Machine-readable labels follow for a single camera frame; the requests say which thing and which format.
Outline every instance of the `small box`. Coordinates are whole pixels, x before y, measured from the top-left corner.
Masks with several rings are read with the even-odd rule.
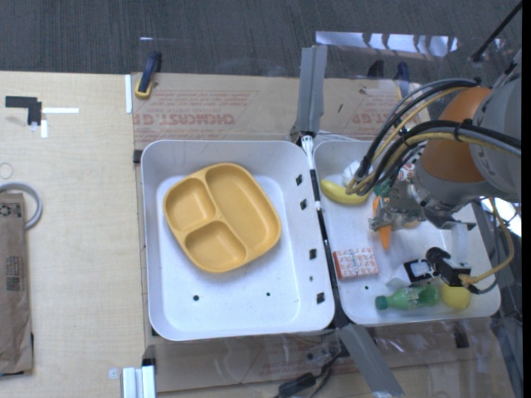
[[[373,248],[336,250],[334,256],[338,279],[351,279],[364,275],[378,274],[378,265]]]

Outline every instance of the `wooden table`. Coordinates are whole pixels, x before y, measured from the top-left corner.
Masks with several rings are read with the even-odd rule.
[[[27,126],[26,110],[0,107],[0,163],[11,164],[10,180],[30,183],[43,201],[42,218],[27,232],[34,368],[0,379],[0,396],[119,397],[115,374],[138,367],[146,347],[124,75],[0,72],[0,87],[3,95],[37,97],[43,107],[79,108],[78,114],[49,114],[42,138]],[[477,359],[393,371],[407,396],[511,396],[490,335],[487,353]],[[327,388],[323,396],[373,396],[359,373],[335,376]],[[275,392],[276,385],[253,385],[168,396]]]

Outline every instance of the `green bottle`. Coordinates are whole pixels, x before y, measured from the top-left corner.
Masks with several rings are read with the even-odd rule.
[[[439,290],[433,284],[401,288],[389,296],[376,297],[376,308],[414,309],[428,307],[439,302]]]

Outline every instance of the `yellow tray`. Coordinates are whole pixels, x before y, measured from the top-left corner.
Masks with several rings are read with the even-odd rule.
[[[241,267],[280,238],[280,218],[255,178],[235,163],[205,167],[171,186],[163,211],[188,258],[209,273]]]

